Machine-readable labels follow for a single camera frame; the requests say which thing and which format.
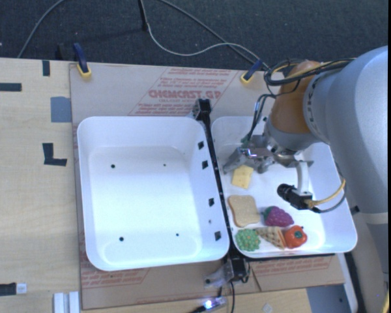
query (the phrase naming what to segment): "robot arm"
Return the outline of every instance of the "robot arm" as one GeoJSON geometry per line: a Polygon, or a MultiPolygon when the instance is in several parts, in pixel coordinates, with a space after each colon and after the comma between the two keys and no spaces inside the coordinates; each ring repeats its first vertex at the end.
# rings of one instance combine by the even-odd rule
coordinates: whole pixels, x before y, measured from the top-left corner
{"type": "MultiPolygon", "coordinates": [[[[288,78],[318,65],[301,63],[288,78]]],[[[263,135],[252,136],[248,150],[259,140],[268,152],[263,158],[284,165],[287,158],[295,163],[293,157],[312,143],[329,144],[347,182],[347,199],[366,219],[388,282],[388,47],[343,68],[284,84],[274,98],[263,135]]],[[[243,156],[255,158],[247,150],[243,156]]],[[[224,170],[231,168],[230,159],[224,170]]],[[[287,200],[286,193],[281,189],[279,195],[287,200]]]]}

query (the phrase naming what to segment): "white tray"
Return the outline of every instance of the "white tray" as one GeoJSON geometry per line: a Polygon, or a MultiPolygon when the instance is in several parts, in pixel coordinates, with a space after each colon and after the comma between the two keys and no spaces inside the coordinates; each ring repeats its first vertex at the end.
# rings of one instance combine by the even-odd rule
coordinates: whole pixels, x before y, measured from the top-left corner
{"type": "MultiPolygon", "coordinates": [[[[299,211],[282,200],[277,195],[277,187],[282,183],[297,185],[297,171],[294,168],[285,168],[279,164],[273,164],[268,171],[252,174],[248,189],[243,189],[231,184],[232,172],[224,174],[223,165],[227,162],[230,154],[241,145],[240,140],[248,133],[252,125],[252,117],[221,117],[212,125],[214,148],[220,167],[220,177],[223,185],[224,197],[226,200],[227,215],[231,225],[233,240],[235,240],[238,228],[228,205],[227,199],[230,195],[251,195],[255,198],[258,211],[261,213],[268,206],[278,206],[287,211],[295,221],[295,224],[304,227],[308,240],[302,246],[295,249],[280,250],[261,238],[259,250],[247,252],[240,250],[245,256],[251,258],[273,258],[292,255],[313,255],[348,252],[352,250],[357,242],[355,225],[349,210],[344,201],[337,209],[328,213],[313,213],[309,210],[299,211]]],[[[258,124],[254,134],[262,134],[264,123],[258,124]]],[[[333,194],[340,186],[340,178],[326,144],[316,143],[303,152],[298,159],[313,160],[309,168],[310,192],[313,192],[315,200],[321,200],[333,194]]],[[[327,209],[336,204],[339,198],[324,203],[319,207],[327,209]]],[[[250,224],[245,228],[264,227],[261,221],[257,224],[250,224]]]]}
{"type": "Polygon", "coordinates": [[[204,129],[187,117],[78,127],[85,248],[105,271],[219,260],[229,236],[204,129]]]}

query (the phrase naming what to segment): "metal bracket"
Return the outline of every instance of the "metal bracket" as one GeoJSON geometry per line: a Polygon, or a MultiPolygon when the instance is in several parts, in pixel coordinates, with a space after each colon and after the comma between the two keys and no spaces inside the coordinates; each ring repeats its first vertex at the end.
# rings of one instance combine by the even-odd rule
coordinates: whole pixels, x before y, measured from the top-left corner
{"type": "Polygon", "coordinates": [[[215,272],[204,277],[204,287],[220,288],[230,282],[234,276],[232,263],[228,260],[215,272]]]}
{"type": "Polygon", "coordinates": [[[299,195],[310,194],[308,191],[308,167],[310,164],[306,161],[297,161],[295,169],[297,170],[297,190],[299,195]]]}
{"type": "Polygon", "coordinates": [[[224,164],[223,172],[226,174],[245,163],[258,173],[264,173],[271,164],[275,163],[272,152],[267,149],[264,136],[253,135],[246,145],[236,148],[224,164]]]}

